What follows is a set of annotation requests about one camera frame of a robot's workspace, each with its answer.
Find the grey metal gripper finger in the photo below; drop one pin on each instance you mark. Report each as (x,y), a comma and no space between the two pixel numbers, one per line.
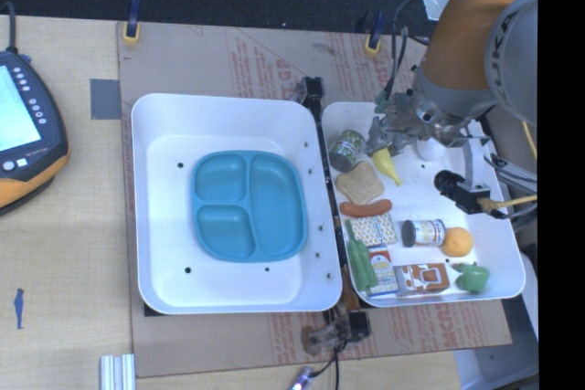
(375,136)
(400,145)

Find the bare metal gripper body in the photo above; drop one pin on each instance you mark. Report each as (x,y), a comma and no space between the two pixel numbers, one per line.
(411,116)

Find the yellow banana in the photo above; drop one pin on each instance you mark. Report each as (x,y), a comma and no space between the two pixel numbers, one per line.
(387,164)

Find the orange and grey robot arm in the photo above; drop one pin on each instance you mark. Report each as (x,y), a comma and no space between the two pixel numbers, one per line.
(466,45)

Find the green can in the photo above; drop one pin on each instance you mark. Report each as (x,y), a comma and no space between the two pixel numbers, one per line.
(346,148)

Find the tan bread slice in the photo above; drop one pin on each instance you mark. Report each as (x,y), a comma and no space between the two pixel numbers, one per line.
(359,185)

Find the white plastic tray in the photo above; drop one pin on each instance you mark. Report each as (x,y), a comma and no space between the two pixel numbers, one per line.
(164,205)
(425,201)

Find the thin black and white rod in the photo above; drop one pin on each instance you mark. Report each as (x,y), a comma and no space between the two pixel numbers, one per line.
(330,178)

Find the orange sausage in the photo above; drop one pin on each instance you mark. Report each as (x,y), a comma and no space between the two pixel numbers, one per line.
(365,208)

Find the small can with black lid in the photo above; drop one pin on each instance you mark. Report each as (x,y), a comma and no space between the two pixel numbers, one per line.
(427,233)

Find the orange fruit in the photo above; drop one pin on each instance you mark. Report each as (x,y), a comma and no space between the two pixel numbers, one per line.
(458,242)

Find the blue divided plate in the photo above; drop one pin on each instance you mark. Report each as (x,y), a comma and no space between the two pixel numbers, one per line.
(274,205)

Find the green bottle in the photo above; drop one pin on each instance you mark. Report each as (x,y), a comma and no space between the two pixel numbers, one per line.
(360,265)

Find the white red yellow carton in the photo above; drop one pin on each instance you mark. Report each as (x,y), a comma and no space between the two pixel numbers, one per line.
(383,271)

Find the brown and white carton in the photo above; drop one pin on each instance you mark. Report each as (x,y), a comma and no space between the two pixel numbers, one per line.
(421,279)

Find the green pepper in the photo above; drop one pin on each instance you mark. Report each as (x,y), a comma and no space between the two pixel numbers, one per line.
(473,278)

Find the brown cardboard board red print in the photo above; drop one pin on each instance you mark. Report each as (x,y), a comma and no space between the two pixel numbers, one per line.
(192,59)

